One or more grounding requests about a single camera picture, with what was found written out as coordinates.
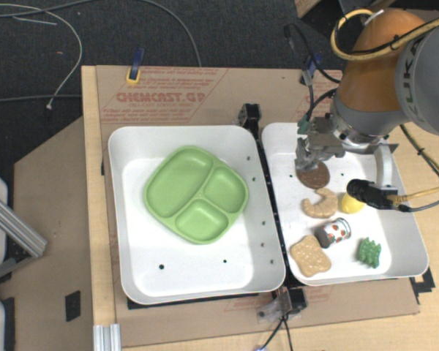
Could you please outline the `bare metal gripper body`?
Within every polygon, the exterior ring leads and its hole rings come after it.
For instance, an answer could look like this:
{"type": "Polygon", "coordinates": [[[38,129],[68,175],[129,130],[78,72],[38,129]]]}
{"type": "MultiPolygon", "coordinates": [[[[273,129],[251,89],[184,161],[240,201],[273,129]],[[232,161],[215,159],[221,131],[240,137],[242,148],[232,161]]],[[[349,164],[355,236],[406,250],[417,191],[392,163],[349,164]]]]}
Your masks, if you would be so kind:
{"type": "Polygon", "coordinates": [[[340,117],[314,117],[305,138],[305,158],[328,160],[344,157],[347,152],[372,153],[372,147],[387,137],[387,132],[374,135],[357,130],[340,117]]]}

